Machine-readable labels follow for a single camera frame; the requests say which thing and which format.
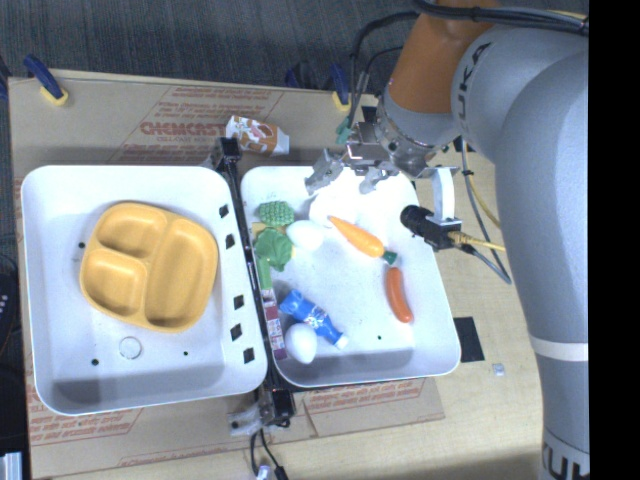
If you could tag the green lettuce leaf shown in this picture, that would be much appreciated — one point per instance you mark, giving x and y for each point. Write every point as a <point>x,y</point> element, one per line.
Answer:
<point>274,248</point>

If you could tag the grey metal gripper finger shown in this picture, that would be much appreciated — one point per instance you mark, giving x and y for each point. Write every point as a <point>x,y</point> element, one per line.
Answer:
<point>324,170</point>
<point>374,179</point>

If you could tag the orange sausage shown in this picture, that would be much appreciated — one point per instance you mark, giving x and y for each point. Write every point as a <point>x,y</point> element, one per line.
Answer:
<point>398,295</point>

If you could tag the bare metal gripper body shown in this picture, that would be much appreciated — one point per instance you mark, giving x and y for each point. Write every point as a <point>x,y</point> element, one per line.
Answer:
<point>380,150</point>

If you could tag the orange carrot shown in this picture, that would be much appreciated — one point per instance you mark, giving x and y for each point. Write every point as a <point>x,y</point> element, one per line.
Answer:
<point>357,237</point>

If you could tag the yellow divided plate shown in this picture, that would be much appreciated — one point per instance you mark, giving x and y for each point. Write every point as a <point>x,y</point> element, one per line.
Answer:
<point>180,268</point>

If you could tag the yellow flat slice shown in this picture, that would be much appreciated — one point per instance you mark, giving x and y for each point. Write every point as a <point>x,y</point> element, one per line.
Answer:
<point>257,228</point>

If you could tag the green peas cluster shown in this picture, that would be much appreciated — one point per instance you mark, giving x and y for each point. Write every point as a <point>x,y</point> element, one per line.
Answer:
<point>276,213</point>

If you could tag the black cylinder on white bracket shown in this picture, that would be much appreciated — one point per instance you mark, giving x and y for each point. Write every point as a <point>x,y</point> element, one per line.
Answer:
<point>425,225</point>

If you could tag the red and white carton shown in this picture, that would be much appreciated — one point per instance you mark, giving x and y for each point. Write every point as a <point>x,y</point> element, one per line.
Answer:
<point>274,325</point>

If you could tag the white and orange carton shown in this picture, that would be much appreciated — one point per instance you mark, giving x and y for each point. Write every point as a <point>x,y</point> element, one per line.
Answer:
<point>255,135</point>

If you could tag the white plastic tray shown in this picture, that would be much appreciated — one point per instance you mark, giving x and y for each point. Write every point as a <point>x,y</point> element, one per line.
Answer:
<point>60,293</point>
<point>350,288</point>

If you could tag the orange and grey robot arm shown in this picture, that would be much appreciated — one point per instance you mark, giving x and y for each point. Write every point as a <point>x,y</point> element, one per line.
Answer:
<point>530,133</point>

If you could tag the brown cardboard board red print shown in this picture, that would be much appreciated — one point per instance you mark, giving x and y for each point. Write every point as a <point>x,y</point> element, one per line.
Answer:
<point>125,118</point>

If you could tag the blue bottle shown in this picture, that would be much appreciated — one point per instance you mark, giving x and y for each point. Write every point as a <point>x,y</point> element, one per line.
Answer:
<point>307,314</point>

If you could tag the white egg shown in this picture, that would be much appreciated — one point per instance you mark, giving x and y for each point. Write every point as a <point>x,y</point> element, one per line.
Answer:
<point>305,234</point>
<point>301,344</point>

